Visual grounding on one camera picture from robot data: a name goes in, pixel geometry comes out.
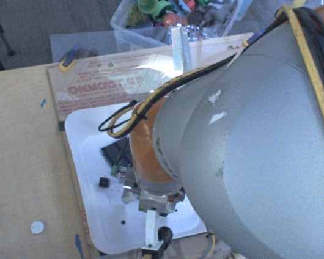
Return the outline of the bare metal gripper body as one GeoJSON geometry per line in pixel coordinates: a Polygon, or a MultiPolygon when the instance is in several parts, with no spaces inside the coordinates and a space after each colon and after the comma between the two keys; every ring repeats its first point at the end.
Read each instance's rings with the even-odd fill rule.
{"type": "Polygon", "coordinates": [[[129,167],[124,175],[122,201],[125,204],[138,201],[138,210],[147,212],[155,210],[161,216],[173,213],[178,202],[185,199],[181,182],[152,182],[144,180],[129,167]]]}

